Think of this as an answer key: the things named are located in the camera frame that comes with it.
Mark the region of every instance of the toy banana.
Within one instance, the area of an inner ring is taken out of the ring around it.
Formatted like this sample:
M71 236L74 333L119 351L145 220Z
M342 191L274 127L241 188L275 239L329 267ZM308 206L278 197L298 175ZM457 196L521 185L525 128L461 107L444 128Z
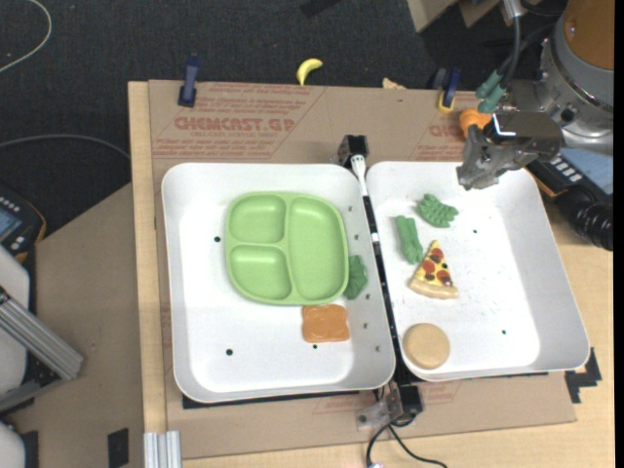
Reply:
M310 71L314 71L322 65L323 63L317 58L309 58L302 62L296 71L296 79L299 82L299 85L303 85L305 83L305 79Z

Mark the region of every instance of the green divided plate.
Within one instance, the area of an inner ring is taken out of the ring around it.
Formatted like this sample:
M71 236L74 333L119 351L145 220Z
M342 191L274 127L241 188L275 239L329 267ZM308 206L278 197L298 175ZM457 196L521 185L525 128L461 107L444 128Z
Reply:
M225 255L236 289L264 303L329 303L349 280L340 212L307 194L255 192L234 200L227 211Z

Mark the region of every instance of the white cable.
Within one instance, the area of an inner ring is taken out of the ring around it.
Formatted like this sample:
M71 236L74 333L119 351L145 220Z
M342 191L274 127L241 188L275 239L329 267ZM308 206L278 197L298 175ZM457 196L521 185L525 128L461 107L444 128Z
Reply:
M6 140L4 142L0 141L0 149L4 149L5 147L9 147L11 145L17 145L17 144L22 144L26 142L35 142L38 140L52 140L55 138L67 138L67 139L85 140L87 142L95 142L101 145L105 145L106 147L109 147L110 149L117 151L122 156L125 156L126 158L130 159L130 154L128 154L126 151L124 151L120 147L117 147L116 145L111 144L110 142L107 142L106 140L102 140L94 136L75 136L73 134L49 134L49 135L44 135L44 136L25 136L22 138L15 138L13 140Z
M50 12L48 12L48 9L46 9L45 6L41 2L38 2L37 0L23 0L23 1L35 4L37 7L39 7L44 12L44 14L46 15L46 18L48 19L48 32L46 33L46 36L41 41L41 43L39 45L37 45L34 49L32 49L29 53L21 56L20 58L17 58L13 62L9 62L8 64L0 67L0 73L5 72L10 67L13 67L13 66L19 64L20 62L22 62L23 60L26 60L29 57L35 55L37 52L39 52L39 50L44 45L46 45L46 42L50 39L50 35L52 34L52 16L50 15Z

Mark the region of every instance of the pizza slice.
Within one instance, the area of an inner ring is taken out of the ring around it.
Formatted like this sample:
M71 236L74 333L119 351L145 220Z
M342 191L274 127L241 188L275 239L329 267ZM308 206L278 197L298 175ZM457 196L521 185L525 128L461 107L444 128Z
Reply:
M432 298L457 298L459 291L452 283L445 254L437 240L431 243L427 255L416 269L409 287Z

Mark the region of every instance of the cookie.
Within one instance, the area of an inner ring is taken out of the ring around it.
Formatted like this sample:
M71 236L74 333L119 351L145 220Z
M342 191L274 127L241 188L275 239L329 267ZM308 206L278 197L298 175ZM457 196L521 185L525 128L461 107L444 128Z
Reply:
M410 361L424 370L434 370L449 358L447 334L428 323L410 327L403 337L403 351Z

